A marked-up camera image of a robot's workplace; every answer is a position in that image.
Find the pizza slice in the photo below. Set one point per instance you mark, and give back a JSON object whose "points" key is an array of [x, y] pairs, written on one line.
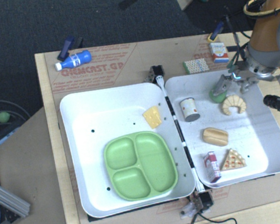
{"points": [[232, 161]]}

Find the tan bread roll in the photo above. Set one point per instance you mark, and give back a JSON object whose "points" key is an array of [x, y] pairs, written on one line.
{"points": [[215, 137]]}

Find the red and white carton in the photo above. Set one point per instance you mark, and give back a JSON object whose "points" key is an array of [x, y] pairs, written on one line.
{"points": [[212, 167]]}

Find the yellow cheese wedge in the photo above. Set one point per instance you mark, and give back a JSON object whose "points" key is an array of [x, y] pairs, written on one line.
{"points": [[152, 117]]}

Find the green round object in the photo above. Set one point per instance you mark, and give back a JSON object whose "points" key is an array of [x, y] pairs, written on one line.
{"points": [[218, 98]]}

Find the white and red packet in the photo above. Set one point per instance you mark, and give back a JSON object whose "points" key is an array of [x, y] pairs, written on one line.
{"points": [[219, 52]]}

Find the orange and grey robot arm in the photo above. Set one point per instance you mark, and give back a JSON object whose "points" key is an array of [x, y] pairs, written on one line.
{"points": [[265, 31]]}

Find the beige croissant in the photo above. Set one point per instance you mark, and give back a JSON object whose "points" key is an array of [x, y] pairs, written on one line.
{"points": [[233, 102]]}

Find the thin black and white rod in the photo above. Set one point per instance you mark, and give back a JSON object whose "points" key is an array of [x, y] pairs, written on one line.
{"points": [[177, 123]]}

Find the green ball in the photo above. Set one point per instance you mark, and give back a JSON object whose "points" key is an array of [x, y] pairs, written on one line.
{"points": [[3, 117]]}

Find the white plastic tray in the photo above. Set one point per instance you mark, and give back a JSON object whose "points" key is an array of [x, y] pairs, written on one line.
{"points": [[113, 107], [259, 133]]}

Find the white can with orange dots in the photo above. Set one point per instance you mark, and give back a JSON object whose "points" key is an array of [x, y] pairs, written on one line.
{"points": [[189, 108]]}

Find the black cylinder on white bracket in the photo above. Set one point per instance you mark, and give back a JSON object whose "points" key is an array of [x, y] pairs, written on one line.
{"points": [[279, 103]]}

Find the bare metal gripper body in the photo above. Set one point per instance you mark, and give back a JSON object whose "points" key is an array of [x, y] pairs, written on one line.
{"points": [[256, 72]]}

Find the blue bottle with white cap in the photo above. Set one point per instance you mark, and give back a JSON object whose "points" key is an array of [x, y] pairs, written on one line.
{"points": [[76, 60]]}

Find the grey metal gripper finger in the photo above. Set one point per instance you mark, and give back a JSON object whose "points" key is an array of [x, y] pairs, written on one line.
{"points": [[247, 84], [222, 85]]}

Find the green divided plate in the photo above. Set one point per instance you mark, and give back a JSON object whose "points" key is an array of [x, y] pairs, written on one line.
{"points": [[149, 159]]}

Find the green and white patterned packet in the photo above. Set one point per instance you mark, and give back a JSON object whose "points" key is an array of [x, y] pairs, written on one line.
{"points": [[196, 66]]}

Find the brown cardboard board red print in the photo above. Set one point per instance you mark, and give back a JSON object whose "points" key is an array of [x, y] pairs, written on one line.
{"points": [[123, 69]]}

